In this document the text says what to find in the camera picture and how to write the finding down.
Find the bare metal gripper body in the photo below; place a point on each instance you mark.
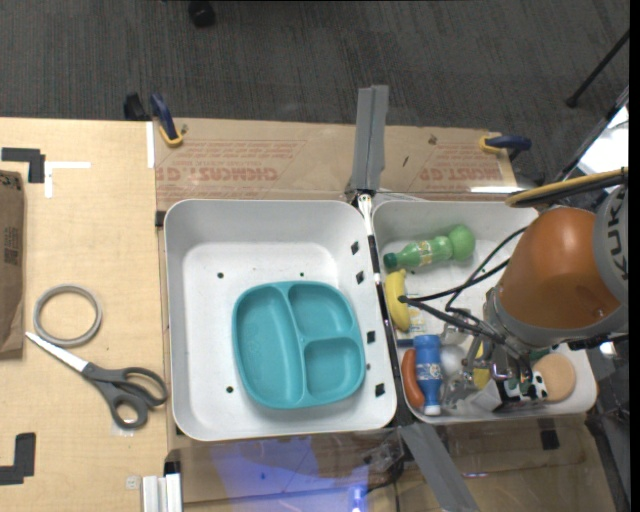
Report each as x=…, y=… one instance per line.
x=507, y=362

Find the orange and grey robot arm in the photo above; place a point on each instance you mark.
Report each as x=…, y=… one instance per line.
x=560, y=270

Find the black and white cow-print carton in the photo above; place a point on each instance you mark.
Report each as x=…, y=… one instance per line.
x=530, y=391

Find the tan round biscuit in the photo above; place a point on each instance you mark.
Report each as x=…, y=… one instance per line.
x=556, y=377

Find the blue bottle with white cap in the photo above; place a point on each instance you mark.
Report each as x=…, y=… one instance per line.
x=428, y=365

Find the red sausage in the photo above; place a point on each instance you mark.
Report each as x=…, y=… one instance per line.
x=411, y=380

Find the white packet with yellow print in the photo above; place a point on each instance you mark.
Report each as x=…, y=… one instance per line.
x=417, y=322

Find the yellow banana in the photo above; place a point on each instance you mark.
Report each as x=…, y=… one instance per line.
x=397, y=300

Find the green plastic bottle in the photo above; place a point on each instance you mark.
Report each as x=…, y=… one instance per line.
x=430, y=249

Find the white plastic tray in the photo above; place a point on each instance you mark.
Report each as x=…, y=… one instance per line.
x=210, y=320
x=450, y=225

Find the teal divided plate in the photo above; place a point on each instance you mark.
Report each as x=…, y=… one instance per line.
x=280, y=345

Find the brown cardboard board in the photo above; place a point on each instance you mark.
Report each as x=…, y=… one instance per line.
x=300, y=165

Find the brown paper bag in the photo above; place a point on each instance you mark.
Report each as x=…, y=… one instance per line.
x=10, y=260

